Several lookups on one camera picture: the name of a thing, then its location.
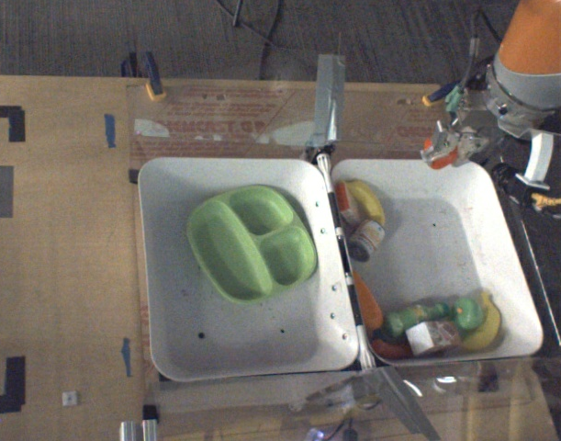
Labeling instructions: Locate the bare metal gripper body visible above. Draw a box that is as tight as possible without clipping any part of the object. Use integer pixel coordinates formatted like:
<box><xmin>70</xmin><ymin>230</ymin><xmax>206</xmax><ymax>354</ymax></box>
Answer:
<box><xmin>453</xmin><ymin>85</ymin><xmax>557</xmax><ymax>140</ymax></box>

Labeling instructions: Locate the yellow banana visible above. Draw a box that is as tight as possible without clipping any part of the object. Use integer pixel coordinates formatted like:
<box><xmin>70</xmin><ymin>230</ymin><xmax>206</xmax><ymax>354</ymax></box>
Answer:
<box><xmin>343</xmin><ymin>178</ymin><xmax>387</xmax><ymax>227</ymax></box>
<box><xmin>458</xmin><ymin>290</ymin><xmax>503</xmax><ymax>353</ymax></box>

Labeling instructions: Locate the red and white packet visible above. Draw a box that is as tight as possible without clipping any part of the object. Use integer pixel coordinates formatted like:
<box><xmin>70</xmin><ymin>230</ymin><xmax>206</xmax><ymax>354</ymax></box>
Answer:
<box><xmin>334</xmin><ymin>180</ymin><xmax>362</xmax><ymax>225</ymax></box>

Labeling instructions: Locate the white plastic tray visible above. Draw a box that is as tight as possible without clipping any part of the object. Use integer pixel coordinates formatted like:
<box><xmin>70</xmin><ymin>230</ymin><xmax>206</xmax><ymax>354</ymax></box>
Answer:
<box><xmin>330</xmin><ymin>157</ymin><xmax>545</xmax><ymax>368</ymax></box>
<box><xmin>137</xmin><ymin>156</ymin><xmax>361</xmax><ymax>383</ymax></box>

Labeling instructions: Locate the small white and orange can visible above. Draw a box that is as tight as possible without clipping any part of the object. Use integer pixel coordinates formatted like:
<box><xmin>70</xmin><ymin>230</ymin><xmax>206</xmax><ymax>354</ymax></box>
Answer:
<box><xmin>347</xmin><ymin>219</ymin><xmax>387</xmax><ymax>263</ymax></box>

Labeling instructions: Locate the green round toy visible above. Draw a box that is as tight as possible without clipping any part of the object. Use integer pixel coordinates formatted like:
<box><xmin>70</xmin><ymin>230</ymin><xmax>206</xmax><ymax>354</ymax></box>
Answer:
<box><xmin>453</xmin><ymin>297</ymin><xmax>486</xmax><ymax>332</ymax></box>

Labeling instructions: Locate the orange carrot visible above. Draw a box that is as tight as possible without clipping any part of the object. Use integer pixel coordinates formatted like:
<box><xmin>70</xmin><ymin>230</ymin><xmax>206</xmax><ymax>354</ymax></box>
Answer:
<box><xmin>353</xmin><ymin>271</ymin><xmax>385</xmax><ymax>333</ymax></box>

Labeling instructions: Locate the green bottle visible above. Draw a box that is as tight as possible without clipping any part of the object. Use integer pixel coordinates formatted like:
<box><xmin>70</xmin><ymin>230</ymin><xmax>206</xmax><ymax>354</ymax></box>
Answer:
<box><xmin>382</xmin><ymin>301</ymin><xmax>452</xmax><ymax>339</ymax></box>

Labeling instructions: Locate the white carton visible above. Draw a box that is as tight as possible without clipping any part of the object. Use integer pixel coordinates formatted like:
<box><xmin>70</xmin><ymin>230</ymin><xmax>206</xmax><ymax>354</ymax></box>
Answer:
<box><xmin>405</xmin><ymin>320</ymin><xmax>462</xmax><ymax>357</ymax></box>

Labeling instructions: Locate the brown cardboard board red print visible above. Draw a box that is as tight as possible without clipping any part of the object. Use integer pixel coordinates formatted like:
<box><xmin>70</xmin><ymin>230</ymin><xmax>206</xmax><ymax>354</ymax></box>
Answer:
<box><xmin>126</xmin><ymin>78</ymin><xmax>556</xmax><ymax>431</ymax></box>

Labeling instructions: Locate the green divided plate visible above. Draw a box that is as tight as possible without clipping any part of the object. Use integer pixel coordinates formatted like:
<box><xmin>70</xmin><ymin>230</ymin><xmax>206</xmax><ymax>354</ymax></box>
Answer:
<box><xmin>185</xmin><ymin>184</ymin><xmax>319</xmax><ymax>305</ymax></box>

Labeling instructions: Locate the black cylinder on white bracket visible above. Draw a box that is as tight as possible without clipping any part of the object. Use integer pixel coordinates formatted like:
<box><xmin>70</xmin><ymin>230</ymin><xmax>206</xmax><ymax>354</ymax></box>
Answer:
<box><xmin>490</xmin><ymin>129</ymin><xmax>555</xmax><ymax>201</ymax></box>

